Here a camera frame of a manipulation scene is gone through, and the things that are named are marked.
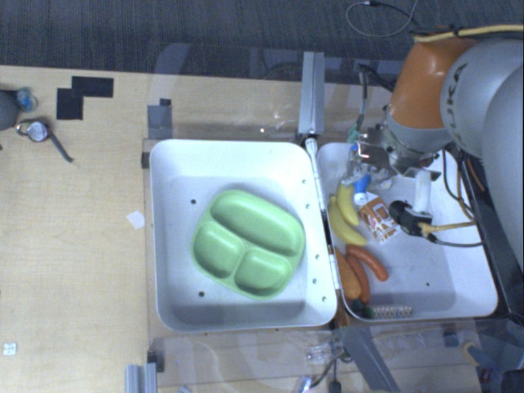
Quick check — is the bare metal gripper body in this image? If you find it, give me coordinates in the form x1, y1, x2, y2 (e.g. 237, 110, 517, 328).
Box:
356, 123, 442, 182

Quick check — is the clear crumpled plastic bottle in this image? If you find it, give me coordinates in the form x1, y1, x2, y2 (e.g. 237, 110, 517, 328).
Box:
341, 153, 395, 192

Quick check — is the blue and white bottle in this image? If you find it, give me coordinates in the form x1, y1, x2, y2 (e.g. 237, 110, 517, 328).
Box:
352, 174, 373, 205

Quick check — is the yellow banana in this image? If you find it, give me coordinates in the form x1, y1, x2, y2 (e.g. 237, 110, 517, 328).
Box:
327, 196, 368, 247
336, 183, 361, 228

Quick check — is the orange and white carton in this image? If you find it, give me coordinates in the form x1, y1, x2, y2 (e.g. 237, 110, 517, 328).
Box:
356, 196, 402, 246

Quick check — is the red sausage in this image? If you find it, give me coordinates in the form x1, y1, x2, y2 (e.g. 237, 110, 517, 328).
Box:
345, 243, 390, 283
346, 254, 372, 305

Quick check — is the white plastic tray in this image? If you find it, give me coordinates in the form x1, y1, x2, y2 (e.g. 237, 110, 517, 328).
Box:
317, 141, 500, 323
148, 138, 339, 335

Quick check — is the orange carrot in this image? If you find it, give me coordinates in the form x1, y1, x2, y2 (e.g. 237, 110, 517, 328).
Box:
334, 248, 374, 319

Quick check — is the green divided plate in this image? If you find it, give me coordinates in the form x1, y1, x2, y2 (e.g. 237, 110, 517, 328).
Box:
190, 188, 308, 301

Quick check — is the small clear plastic bottle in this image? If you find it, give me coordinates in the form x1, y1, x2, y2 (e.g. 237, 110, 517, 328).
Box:
16, 87, 40, 112

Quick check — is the grey round object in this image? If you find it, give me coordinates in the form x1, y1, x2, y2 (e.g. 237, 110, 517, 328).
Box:
0, 89, 20, 131

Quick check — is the black cylinder on white bracket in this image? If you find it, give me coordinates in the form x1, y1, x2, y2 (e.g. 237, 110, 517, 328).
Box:
387, 169, 434, 237

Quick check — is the silver round tool with handle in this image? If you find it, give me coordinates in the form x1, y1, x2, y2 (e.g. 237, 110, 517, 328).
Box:
16, 119, 75, 164

